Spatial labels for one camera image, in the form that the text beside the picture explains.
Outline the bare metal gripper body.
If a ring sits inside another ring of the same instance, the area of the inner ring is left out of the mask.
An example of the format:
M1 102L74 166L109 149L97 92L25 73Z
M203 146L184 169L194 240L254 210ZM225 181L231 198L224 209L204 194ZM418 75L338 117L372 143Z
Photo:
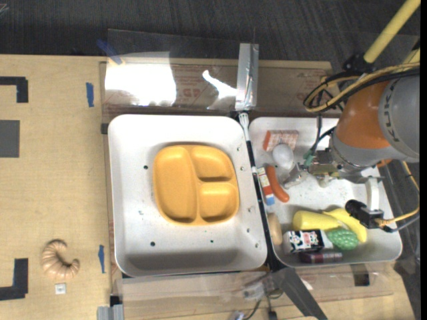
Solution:
M335 160L334 153L330 148L317 150L312 162L308 166L308 173L315 177L340 178L343 165Z

